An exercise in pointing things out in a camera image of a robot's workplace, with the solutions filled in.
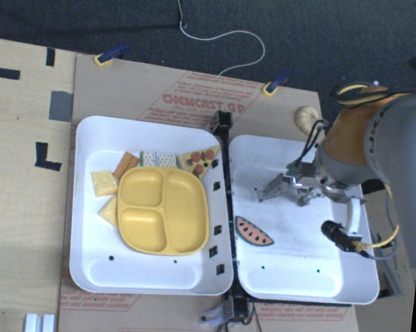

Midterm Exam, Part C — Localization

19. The brown cardboard board red print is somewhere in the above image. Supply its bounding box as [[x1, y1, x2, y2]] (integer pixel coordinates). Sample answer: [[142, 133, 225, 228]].
[[42, 53, 391, 332]]

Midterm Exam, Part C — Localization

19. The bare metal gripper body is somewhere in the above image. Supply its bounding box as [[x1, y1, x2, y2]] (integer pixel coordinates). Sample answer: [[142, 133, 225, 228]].
[[282, 159, 370, 212]]

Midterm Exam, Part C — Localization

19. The black block with thin wires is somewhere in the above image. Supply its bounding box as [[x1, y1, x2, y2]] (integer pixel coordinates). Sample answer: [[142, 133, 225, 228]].
[[208, 109, 235, 138], [224, 292, 258, 325]]

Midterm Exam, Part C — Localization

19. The white patterned cracker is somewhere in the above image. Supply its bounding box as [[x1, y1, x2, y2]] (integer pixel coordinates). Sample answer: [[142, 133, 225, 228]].
[[138, 149, 181, 172]]

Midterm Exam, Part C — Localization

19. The yellow cheese block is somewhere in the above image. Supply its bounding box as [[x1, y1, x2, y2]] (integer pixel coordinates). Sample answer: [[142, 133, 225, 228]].
[[87, 167, 122, 201]]

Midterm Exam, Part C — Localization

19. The beige toy croissant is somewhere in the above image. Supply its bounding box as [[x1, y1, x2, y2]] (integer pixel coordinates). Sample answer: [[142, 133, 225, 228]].
[[292, 104, 329, 138]]

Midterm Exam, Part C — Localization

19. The black cylinder on white bracket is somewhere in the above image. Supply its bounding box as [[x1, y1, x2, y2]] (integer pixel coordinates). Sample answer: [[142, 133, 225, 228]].
[[317, 192, 369, 254]]

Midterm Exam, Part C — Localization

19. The thin black rod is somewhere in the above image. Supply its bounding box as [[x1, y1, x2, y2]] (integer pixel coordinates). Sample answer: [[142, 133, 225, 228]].
[[198, 131, 261, 298]]

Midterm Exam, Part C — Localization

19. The orange brown wafer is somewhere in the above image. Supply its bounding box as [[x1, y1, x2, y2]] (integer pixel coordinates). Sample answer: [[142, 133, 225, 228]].
[[111, 149, 142, 183]]

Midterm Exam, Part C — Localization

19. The yellow divided plate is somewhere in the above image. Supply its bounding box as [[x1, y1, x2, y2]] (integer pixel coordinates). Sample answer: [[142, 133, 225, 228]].
[[110, 160, 217, 262]]

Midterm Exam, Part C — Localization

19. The yellow cheese wedge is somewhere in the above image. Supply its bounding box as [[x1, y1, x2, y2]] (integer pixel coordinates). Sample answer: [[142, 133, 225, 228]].
[[96, 193, 123, 227]]

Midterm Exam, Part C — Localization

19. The white plastic tray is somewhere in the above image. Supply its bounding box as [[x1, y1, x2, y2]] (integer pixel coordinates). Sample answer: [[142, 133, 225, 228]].
[[56, 112, 252, 310], [211, 132, 397, 315]]

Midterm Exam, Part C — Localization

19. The toy watermelon slice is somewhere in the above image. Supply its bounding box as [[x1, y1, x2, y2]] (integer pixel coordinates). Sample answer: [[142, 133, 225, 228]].
[[230, 214, 278, 249]]

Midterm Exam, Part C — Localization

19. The toy pizza slice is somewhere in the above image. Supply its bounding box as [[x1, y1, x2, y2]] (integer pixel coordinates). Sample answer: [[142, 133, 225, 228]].
[[173, 140, 223, 182]]

